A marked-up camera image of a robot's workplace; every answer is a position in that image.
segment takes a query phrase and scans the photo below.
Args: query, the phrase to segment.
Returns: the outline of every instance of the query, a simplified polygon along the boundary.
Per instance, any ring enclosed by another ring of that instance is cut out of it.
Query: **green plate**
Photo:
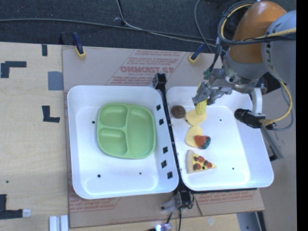
[[[152,112],[128,103],[108,103],[97,118],[97,142],[107,155],[141,159],[155,149],[156,129]]]

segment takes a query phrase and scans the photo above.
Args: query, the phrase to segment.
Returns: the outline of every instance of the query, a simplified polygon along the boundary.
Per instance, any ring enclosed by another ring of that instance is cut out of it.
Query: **white tray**
[[[154,115],[156,148],[144,159],[104,154],[97,143],[99,109],[107,103],[130,103]],[[169,193],[179,176],[160,93],[151,87],[76,86],[67,95],[72,181],[85,199]]]
[[[233,91],[224,95],[215,104],[206,107],[207,118],[199,126],[211,137],[205,150],[187,145],[184,141],[191,127],[184,118],[176,119],[171,114],[174,105],[181,105],[188,112],[194,109],[192,97],[197,87],[172,87],[167,92],[167,102],[183,183],[193,191],[212,191],[267,187],[273,182],[273,171],[269,161],[261,130],[251,128],[236,120],[238,108],[252,110],[248,94]],[[188,174],[186,153],[192,149],[217,168]]]

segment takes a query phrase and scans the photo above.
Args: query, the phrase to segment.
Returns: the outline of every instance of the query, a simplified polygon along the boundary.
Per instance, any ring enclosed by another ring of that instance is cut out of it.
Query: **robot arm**
[[[223,26],[226,20],[237,9],[247,5],[250,7],[242,17],[233,40],[225,39]],[[207,105],[211,105],[233,90],[249,93],[253,97],[253,110],[239,109],[235,117],[253,128],[260,128],[265,125],[261,94],[266,89],[263,77],[266,72],[282,85],[289,84],[295,100],[296,10],[287,13],[270,1],[235,4],[219,23],[218,45],[222,41],[230,44],[222,58],[222,68],[209,68],[204,72],[208,82],[201,83],[192,101],[197,105],[207,99]]]

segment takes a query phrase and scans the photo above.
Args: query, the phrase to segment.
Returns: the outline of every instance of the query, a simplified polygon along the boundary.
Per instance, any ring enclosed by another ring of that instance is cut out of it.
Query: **brown cookie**
[[[183,106],[175,105],[171,108],[171,113],[175,118],[185,117],[186,111]]]

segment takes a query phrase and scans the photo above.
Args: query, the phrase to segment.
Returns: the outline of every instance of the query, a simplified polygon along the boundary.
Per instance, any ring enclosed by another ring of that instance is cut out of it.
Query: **toy pizza slice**
[[[186,155],[186,169],[189,174],[211,168],[216,168],[216,165],[196,154],[193,150],[188,150]]]

